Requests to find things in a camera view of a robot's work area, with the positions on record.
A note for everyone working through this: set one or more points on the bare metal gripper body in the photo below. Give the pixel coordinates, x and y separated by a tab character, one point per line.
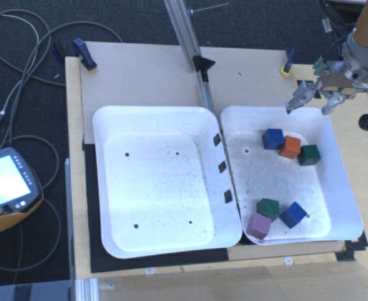
340	81

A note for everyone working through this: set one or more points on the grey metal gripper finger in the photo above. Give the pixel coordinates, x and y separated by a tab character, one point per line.
302	94
333	103

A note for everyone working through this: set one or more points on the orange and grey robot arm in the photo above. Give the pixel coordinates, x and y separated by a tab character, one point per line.
367	27

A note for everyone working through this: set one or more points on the blue cube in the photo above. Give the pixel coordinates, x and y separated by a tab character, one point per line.
273	139
293	215

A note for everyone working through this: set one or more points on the orange cube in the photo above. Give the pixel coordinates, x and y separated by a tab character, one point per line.
291	147

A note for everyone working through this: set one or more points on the green cube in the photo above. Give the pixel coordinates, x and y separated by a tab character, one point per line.
268	208
309	155

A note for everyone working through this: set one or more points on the white plastic tray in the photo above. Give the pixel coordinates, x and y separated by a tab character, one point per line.
158	183
281	183

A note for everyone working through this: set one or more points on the purple cube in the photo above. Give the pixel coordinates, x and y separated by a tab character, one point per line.
258	226

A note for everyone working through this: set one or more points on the pale flat board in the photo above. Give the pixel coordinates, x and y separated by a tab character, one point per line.
139	74

